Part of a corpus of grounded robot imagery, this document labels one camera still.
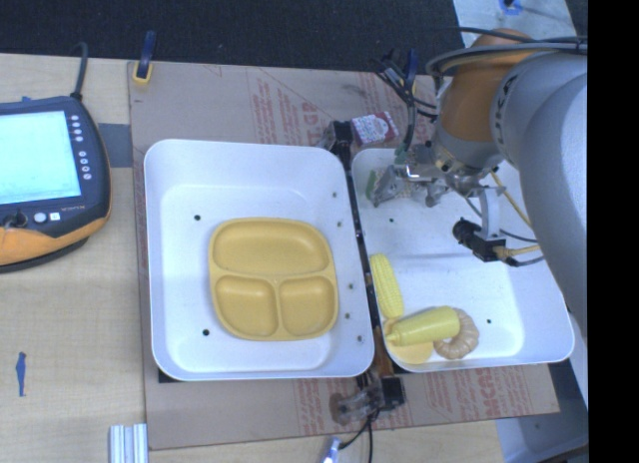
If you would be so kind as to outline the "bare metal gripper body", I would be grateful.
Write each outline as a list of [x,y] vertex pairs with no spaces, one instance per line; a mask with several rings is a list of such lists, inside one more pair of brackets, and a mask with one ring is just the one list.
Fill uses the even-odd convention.
[[405,153],[405,177],[426,184],[433,197],[453,190],[467,197],[479,182],[501,163],[493,144],[418,144]]

